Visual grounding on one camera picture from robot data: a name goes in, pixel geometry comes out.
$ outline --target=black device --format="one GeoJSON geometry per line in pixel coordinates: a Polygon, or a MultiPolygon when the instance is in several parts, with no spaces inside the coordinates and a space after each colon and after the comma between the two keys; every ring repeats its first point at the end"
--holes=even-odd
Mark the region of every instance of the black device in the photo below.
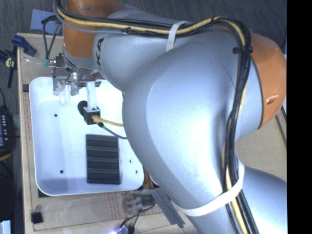
{"type": "Polygon", "coordinates": [[[0,107],[0,161],[8,158],[14,148],[14,127],[12,119],[5,108],[0,107]]]}

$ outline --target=white tray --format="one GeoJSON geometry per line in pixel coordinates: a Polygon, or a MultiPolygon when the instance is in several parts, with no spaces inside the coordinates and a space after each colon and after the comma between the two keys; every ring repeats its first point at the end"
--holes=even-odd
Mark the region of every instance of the white tray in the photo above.
{"type": "MultiPolygon", "coordinates": [[[[96,88],[97,105],[101,117],[122,123],[122,94],[108,81],[96,88]]],[[[128,140],[119,139],[119,167],[121,184],[89,184],[86,168],[86,134],[111,134],[97,125],[87,125],[77,109],[87,100],[86,89],[70,97],[70,104],[62,104],[60,96],[53,95],[52,78],[34,79],[29,86],[35,173],[38,188],[47,195],[73,195],[139,188],[144,180],[141,163],[128,140]]],[[[105,125],[125,136],[122,127],[105,125]]]]}

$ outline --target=black rectangular object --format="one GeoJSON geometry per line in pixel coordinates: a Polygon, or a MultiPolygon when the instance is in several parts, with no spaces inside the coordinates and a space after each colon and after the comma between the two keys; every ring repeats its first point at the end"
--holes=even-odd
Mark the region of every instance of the black rectangular object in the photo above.
{"type": "Polygon", "coordinates": [[[87,183],[120,184],[118,138],[86,135],[87,183]]]}

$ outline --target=zip tie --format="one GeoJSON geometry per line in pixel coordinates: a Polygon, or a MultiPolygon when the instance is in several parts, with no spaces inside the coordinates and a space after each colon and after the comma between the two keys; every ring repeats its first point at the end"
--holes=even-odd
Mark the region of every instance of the zip tie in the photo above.
{"type": "Polygon", "coordinates": [[[175,45],[175,40],[176,40],[176,32],[180,25],[187,23],[187,21],[179,21],[172,25],[169,35],[168,35],[168,41],[167,41],[167,47],[166,47],[166,52],[173,49],[175,45]]]}
{"type": "Polygon", "coordinates": [[[245,166],[242,162],[239,161],[238,163],[239,178],[236,184],[233,187],[231,187],[228,191],[220,194],[218,197],[216,197],[212,201],[198,208],[183,209],[177,205],[176,206],[187,216],[204,216],[206,214],[209,214],[219,209],[220,207],[230,203],[231,201],[235,199],[235,197],[239,194],[239,192],[243,188],[244,173],[245,173],[245,166]]]}

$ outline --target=gray carpet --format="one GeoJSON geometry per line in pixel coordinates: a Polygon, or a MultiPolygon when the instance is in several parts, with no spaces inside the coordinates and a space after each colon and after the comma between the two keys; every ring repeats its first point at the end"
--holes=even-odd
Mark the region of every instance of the gray carpet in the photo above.
{"type": "MultiPolygon", "coordinates": [[[[253,32],[274,40],[282,49],[287,28],[287,0],[120,0],[147,12],[176,20],[197,22],[212,16],[226,16],[245,23],[253,32]]],[[[31,30],[33,9],[52,12],[53,0],[1,0],[0,49],[12,50],[11,39],[17,32],[31,30]]],[[[7,88],[8,69],[0,63],[0,88],[9,112],[19,113],[18,81],[14,73],[12,87],[7,88]]],[[[5,160],[13,167],[13,160],[5,160]]]]}

